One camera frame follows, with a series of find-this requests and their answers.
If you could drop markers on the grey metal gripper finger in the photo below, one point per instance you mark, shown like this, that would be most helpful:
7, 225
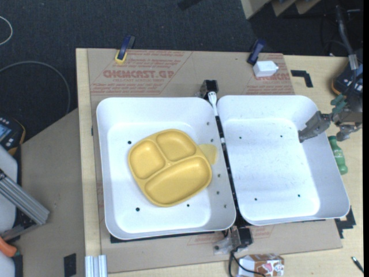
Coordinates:
312, 127
346, 131

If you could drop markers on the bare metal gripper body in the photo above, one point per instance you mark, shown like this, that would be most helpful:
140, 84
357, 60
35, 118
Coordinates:
354, 112

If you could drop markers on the green plastic bottle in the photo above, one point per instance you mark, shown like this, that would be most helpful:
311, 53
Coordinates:
338, 154

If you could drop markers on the white plastic tray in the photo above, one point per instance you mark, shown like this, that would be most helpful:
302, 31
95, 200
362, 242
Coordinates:
268, 169
121, 218

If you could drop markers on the thin black and white rod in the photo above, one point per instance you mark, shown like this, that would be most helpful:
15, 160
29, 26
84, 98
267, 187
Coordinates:
221, 137

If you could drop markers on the black pen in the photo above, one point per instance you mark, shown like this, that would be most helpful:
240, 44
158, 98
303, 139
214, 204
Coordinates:
357, 264

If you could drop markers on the brown and white carton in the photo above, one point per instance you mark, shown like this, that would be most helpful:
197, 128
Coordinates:
265, 265

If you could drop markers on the yellow divided plate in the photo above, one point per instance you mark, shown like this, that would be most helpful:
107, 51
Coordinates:
173, 180

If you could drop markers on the brown cardboard board red print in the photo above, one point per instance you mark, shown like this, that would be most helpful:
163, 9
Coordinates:
173, 68

